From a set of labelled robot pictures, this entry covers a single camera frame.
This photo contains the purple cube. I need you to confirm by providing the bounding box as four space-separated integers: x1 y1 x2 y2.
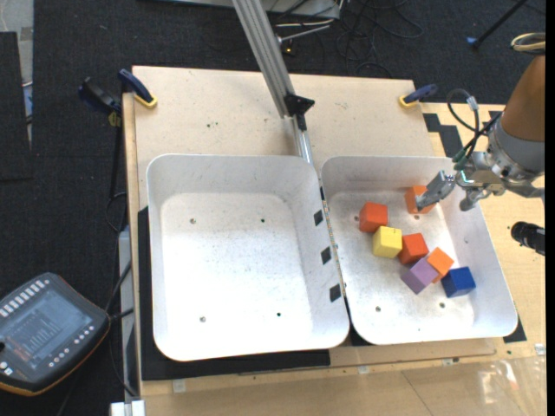
400 257 441 296

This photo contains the red-orange cube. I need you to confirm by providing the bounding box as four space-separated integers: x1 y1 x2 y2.
398 232 430 267
358 201 389 234

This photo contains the blue cube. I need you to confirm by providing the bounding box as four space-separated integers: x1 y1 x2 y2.
440 265 477 299

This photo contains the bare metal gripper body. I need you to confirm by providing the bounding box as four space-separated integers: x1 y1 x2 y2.
453 148 546 199

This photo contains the yellow cube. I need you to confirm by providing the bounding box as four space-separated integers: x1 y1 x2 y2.
372 225 404 260

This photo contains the pale wood board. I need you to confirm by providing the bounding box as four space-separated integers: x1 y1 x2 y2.
131 64 498 368

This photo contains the white plastic tray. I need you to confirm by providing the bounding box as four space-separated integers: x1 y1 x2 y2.
145 153 351 362
320 155 519 347

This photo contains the orange cube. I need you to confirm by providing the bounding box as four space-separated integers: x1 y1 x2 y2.
426 246 455 284
404 185 438 215

